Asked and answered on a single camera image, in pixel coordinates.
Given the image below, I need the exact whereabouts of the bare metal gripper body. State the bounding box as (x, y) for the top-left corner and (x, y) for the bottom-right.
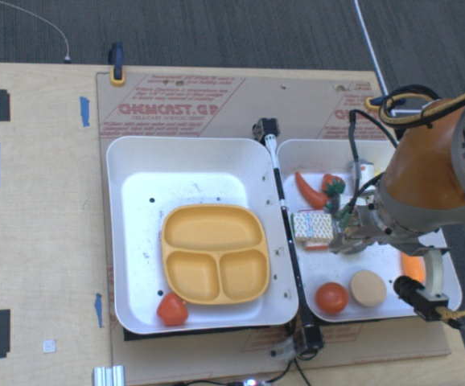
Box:
(328, 203), (423, 257)

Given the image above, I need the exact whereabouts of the white plastic tray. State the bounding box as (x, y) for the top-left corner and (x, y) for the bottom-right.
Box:
(105, 135), (300, 335)
(275, 138), (463, 323)

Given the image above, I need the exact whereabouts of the orange rounded toy food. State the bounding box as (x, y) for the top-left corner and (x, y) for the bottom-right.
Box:
(401, 252), (426, 283)

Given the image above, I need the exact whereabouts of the beige round biscuit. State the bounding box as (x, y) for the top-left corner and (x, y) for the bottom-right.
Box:
(349, 269), (388, 308)

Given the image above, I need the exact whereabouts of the small white bottle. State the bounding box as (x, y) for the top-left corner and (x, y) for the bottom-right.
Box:
(351, 162), (379, 185)

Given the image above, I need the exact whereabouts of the pale wafer biscuit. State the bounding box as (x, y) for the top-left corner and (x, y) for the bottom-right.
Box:
(291, 211), (335, 243)

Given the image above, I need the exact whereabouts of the red strawberry with green leaves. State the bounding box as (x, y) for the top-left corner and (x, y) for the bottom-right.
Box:
(322, 173), (347, 199)

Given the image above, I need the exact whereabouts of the orange carrot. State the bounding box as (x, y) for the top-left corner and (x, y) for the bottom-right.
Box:
(294, 170), (329, 211)

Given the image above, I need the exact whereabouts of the red tomato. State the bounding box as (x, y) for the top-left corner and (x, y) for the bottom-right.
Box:
(315, 281), (350, 315)

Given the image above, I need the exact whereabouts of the thin black and white rod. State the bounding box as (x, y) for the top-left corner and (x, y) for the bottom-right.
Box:
(264, 133), (318, 330)

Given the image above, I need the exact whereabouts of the yellow divided plate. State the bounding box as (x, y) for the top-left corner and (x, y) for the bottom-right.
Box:
(160, 203), (271, 306)

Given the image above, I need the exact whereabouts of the brown cardboard board red print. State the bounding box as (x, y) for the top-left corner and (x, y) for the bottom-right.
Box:
(96, 72), (451, 382)

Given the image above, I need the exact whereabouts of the red bell pepper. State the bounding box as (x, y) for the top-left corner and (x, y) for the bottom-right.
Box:
(156, 292), (190, 327)

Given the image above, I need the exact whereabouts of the black cylinder on white bracket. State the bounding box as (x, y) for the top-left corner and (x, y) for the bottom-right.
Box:
(393, 247), (451, 323)

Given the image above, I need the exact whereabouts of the black block with thin wires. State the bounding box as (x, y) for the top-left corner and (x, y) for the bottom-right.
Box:
(252, 117), (281, 143)
(294, 323), (325, 357)

